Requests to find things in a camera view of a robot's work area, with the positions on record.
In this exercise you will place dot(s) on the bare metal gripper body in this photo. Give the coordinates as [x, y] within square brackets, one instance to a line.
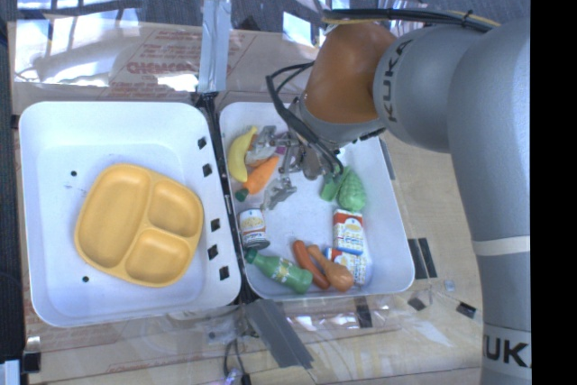
[311, 160]

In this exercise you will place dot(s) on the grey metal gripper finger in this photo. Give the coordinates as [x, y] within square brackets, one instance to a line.
[267, 137]
[278, 191]

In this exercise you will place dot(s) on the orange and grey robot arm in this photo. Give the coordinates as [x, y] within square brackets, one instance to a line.
[473, 112]

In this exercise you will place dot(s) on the small white and yellow can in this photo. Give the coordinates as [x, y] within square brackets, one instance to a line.
[253, 229]

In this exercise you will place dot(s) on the green bottle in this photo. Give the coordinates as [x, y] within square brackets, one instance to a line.
[284, 270]

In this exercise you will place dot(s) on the brown cardboard board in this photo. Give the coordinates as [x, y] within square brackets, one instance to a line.
[442, 329]

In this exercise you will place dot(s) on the white plastic tray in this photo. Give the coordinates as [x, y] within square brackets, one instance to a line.
[130, 126]
[306, 221]

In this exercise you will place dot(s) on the orange chicken drumstick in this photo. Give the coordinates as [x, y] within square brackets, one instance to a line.
[336, 271]

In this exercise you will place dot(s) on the red and white carton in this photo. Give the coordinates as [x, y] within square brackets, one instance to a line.
[348, 232]
[358, 266]

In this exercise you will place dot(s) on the yellow divided plate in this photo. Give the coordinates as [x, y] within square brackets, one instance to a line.
[135, 225]

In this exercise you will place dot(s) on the yellow banana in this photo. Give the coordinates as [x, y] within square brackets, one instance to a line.
[238, 155]

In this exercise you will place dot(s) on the orange carrot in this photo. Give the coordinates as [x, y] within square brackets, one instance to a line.
[261, 178]

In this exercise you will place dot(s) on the red sausage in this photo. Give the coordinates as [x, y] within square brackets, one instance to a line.
[308, 263]

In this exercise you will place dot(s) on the green grapes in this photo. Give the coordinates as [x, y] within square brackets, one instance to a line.
[352, 191]

